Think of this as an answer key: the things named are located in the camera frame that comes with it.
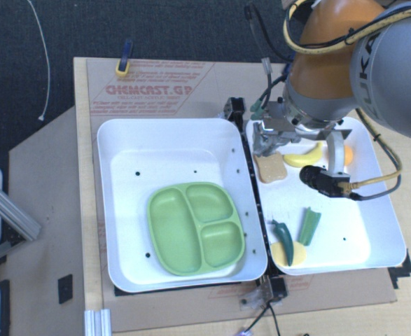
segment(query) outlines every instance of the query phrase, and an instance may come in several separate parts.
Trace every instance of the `white cable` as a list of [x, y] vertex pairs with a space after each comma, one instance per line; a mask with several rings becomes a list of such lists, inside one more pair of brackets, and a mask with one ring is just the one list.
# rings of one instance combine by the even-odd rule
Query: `white cable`
[[48, 70], [48, 84], [47, 84], [47, 88], [46, 88], [46, 101], [45, 101], [45, 106], [43, 107], [43, 112], [39, 116], [39, 120], [43, 121], [45, 119], [45, 113], [46, 113], [46, 109], [48, 107], [48, 101], [50, 99], [50, 81], [51, 81], [51, 79], [50, 79], [50, 59], [48, 57], [48, 51], [46, 49], [45, 38], [43, 37], [42, 26], [40, 25], [40, 20], [39, 20], [39, 17], [37, 16], [36, 9], [34, 8], [34, 5], [32, 5], [31, 0], [26, 0], [26, 1], [31, 6], [32, 12], [34, 13], [34, 16], [35, 16], [36, 21], [37, 21], [37, 25], [39, 26], [40, 36], [42, 38], [42, 43], [43, 43], [43, 49], [45, 50], [46, 66], [47, 66], [47, 70]]

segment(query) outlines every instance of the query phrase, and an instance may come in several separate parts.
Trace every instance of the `banana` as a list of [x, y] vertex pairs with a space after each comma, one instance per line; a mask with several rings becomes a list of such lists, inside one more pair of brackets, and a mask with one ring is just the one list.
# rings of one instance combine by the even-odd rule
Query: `banana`
[[315, 147], [305, 154], [285, 154], [283, 161], [292, 167], [301, 168], [305, 165], [313, 165], [322, 158], [322, 142], [318, 141]]

